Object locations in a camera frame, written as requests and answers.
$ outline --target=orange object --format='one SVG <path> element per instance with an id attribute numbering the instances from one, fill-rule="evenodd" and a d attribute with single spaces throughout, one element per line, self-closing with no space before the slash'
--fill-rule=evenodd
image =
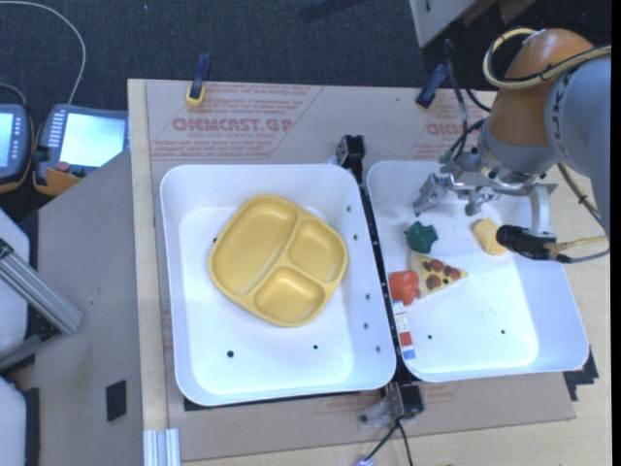
<path id="1" fill-rule="evenodd" d="M 414 271 L 399 271 L 390 275 L 388 287 L 392 300 L 401 300 L 404 305 L 410 305 L 420 296 L 418 274 Z"/>

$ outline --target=lit screen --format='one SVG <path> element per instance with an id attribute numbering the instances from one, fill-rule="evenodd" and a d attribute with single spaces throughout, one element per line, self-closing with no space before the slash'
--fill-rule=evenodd
<path id="1" fill-rule="evenodd" d="M 13 114 L 0 113 L 0 167 L 9 165 L 12 134 Z"/>
<path id="2" fill-rule="evenodd" d="M 100 167 L 121 153 L 124 138 L 125 119 L 69 114 L 60 160 Z"/>

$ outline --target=pizza slice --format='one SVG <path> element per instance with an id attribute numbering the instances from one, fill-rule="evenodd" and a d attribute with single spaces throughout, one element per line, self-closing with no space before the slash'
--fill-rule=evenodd
<path id="1" fill-rule="evenodd" d="M 468 275 L 463 269 L 450 266 L 415 250 L 409 252 L 409 268 L 417 273 L 420 279 L 419 298 L 447 288 Z"/>

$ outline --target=handheld device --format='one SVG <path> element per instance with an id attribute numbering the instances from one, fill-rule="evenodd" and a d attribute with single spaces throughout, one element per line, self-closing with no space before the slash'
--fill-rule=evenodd
<path id="1" fill-rule="evenodd" d="M 23 182 L 31 150 L 32 135 L 24 107 L 0 105 L 0 193 L 14 190 Z"/>
<path id="2" fill-rule="evenodd" d="M 128 145 L 127 112 L 54 106 L 37 144 L 34 185 L 55 196 L 121 153 Z"/>

